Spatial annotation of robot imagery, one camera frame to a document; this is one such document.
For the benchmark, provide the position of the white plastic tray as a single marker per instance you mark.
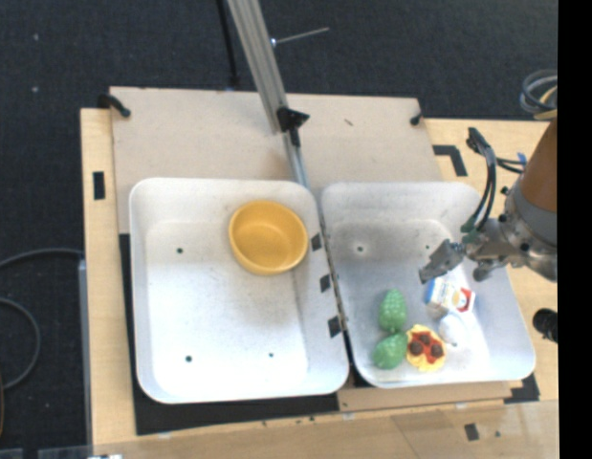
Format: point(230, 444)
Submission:
point(219, 313)
point(386, 256)

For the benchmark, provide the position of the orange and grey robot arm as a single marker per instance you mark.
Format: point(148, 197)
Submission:
point(539, 184)

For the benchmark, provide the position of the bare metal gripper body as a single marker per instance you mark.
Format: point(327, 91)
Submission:
point(508, 246)

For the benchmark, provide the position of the green grapes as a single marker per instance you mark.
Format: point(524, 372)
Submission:
point(392, 310)
point(390, 351)

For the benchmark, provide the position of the yellow bowl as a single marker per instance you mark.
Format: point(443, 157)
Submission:
point(269, 237)

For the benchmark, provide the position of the brown cardboard board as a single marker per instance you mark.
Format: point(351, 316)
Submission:
point(204, 137)

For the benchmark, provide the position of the thin black and white rod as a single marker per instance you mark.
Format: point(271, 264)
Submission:
point(333, 275)

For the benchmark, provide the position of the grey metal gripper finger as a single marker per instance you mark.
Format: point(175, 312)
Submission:
point(487, 270)
point(441, 261)

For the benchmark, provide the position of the yellow pizza slice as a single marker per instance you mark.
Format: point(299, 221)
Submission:
point(425, 349)

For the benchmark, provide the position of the white blue red carton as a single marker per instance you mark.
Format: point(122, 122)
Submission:
point(451, 297)

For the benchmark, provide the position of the black cylinder on white bracket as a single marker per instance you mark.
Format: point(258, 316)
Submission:
point(548, 324)

